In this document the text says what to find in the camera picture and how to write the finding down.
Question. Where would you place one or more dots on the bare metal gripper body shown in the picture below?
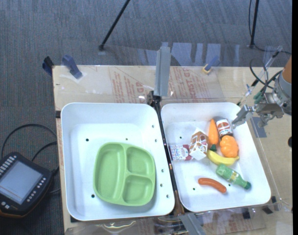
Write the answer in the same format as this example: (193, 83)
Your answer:
(271, 108)

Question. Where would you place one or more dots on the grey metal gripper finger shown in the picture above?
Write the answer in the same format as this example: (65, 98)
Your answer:
(244, 114)
(263, 121)

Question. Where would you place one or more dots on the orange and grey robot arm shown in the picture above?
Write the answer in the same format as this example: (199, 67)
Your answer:
(286, 82)

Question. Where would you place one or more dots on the small can with red label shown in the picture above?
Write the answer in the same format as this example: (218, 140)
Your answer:
(224, 127)

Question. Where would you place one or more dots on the orange pumpkin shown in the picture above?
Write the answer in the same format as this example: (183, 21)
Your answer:
(229, 146)

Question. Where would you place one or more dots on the orange carrot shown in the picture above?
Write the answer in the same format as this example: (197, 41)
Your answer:
(213, 132)

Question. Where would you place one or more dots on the yellow banana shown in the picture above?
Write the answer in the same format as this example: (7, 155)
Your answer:
(221, 159)

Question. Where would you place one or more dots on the white and orange carton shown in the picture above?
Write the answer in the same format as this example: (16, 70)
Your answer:
(199, 144)

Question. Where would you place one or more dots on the green bottle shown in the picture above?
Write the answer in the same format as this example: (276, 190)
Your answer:
(230, 175)

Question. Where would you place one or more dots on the white and pink carton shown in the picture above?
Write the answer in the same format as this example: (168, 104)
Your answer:
(179, 152)

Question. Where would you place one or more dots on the orange sausage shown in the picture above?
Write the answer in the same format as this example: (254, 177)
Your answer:
(212, 184)

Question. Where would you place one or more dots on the white plastic tray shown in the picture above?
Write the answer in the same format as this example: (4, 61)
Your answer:
(246, 197)
(80, 170)

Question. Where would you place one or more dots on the brown cardboard board, red print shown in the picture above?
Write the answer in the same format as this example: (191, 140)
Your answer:
(102, 84)

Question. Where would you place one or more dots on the green divided plate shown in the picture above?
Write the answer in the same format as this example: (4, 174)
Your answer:
(109, 170)

